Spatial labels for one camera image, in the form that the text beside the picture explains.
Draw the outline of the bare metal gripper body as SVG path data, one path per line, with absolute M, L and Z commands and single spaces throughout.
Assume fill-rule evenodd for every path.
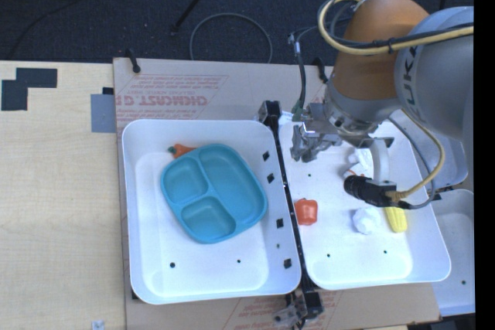
M 332 102 L 311 103 L 306 108 L 302 137 L 307 142 L 314 141 L 314 145 L 340 145 L 345 141 L 361 147 L 377 128 L 377 122 L 352 117 Z

